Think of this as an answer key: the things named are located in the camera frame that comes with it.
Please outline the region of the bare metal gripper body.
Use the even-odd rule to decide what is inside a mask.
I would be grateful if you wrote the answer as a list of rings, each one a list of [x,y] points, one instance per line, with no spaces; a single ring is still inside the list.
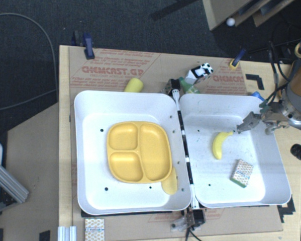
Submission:
[[[301,130],[301,103],[295,102],[267,102],[260,104],[261,119],[272,128],[287,126]]]

